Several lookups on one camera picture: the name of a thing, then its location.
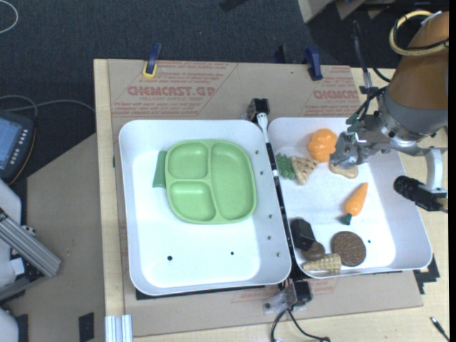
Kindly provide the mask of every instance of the orange carrot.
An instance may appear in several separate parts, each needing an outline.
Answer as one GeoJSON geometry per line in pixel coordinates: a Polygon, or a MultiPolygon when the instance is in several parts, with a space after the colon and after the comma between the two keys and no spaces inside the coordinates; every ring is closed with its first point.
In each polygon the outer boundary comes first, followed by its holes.
{"type": "Polygon", "coordinates": [[[349,225],[351,221],[351,217],[358,215],[361,213],[363,209],[364,202],[366,200],[366,196],[368,194],[368,183],[364,182],[361,186],[353,193],[353,195],[348,199],[347,203],[345,204],[345,212],[341,220],[342,223],[349,225]]]}

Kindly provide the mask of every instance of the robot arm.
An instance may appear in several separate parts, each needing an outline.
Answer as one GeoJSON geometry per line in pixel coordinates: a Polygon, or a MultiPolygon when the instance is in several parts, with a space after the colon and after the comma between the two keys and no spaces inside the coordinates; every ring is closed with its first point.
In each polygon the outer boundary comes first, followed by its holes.
{"type": "Polygon", "coordinates": [[[394,188],[426,210],[447,212],[447,192],[442,182],[442,152],[446,148],[421,148],[418,143],[448,125],[449,12],[432,15],[414,11],[401,19],[390,32],[390,45],[403,55],[388,86],[370,93],[366,102],[339,135],[333,165],[352,168],[378,152],[391,150],[425,156],[427,182],[399,177],[394,188]],[[408,19],[425,17],[407,48],[397,45],[395,36],[408,19]],[[377,98],[378,110],[367,114],[369,102],[377,98]]]}

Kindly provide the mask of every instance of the yellow cable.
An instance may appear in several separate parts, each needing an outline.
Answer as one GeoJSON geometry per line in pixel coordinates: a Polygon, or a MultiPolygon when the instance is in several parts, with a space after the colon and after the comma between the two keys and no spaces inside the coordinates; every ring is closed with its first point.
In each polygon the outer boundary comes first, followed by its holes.
{"type": "Polygon", "coordinates": [[[404,48],[399,47],[396,44],[395,39],[394,39],[395,38],[394,31],[399,29],[408,19],[413,18],[414,16],[431,16],[431,15],[432,15],[432,13],[430,13],[429,11],[417,10],[417,11],[412,11],[411,13],[406,14],[403,17],[399,18],[398,22],[395,24],[394,27],[392,27],[392,29],[390,31],[389,41],[390,41],[390,47],[392,48],[392,50],[402,56],[424,56],[424,55],[428,55],[431,53],[437,53],[437,52],[443,51],[446,48],[449,48],[449,41],[439,44],[436,47],[416,49],[416,50],[415,49],[413,49],[413,50],[404,49],[404,48]]]}

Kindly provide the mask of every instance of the screen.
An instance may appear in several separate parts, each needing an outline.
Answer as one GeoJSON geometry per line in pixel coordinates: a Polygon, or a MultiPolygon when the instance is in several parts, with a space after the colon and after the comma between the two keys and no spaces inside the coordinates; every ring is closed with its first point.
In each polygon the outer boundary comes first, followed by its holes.
{"type": "Polygon", "coordinates": [[[21,129],[20,124],[0,118],[0,170],[5,169],[21,129]]]}

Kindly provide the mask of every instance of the wooden table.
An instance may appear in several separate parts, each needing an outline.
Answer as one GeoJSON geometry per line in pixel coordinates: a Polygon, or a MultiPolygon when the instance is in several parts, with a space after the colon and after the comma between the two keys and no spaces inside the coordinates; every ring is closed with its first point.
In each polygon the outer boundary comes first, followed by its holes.
{"type": "MultiPolygon", "coordinates": [[[[393,70],[384,70],[391,76],[393,70]]],[[[103,236],[103,266],[105,286],[105,310],[108,316],[125,313],[123,278],[120,265],[118,209],[113,168],[113,134],[111,127],[110,84],[108,60],[95,60],[95,101],[98,137],[98,161],[100,173],[100,205],[103,236]]],[[[352,69],[357,86],[363,85],[361,70],[352,69]]],[[[373,83],[383,86],[384,82],[373,76],[373,83]]],[[[432,145],[447,146],[447,135],[438,133],[432,145]]],[[[408,176],[425,181],[424,159],[401,155],[408,176]]],[[[445,180],[447,189],[447,152],[444,154],[445,180]]],[[[435,254],[440,278],[425,285],[423,307],[374,313],[359,313],[301,321],[305,331],[317,336],[329,336],[332,341],[444,341],[432,325],[434,316],[449,334],[449,260],[448,260],[448,217],[442,212],[421,211],[430,242],[435,254]]],[[[219,328],[188,333],[135,338],[135,341],[269,341],[271,325],[263,323],[252,326],[219,328]]],[[[285,341],[307,341],[306,337],[290,321],[280,323],[276,338],[285,341]]]]}

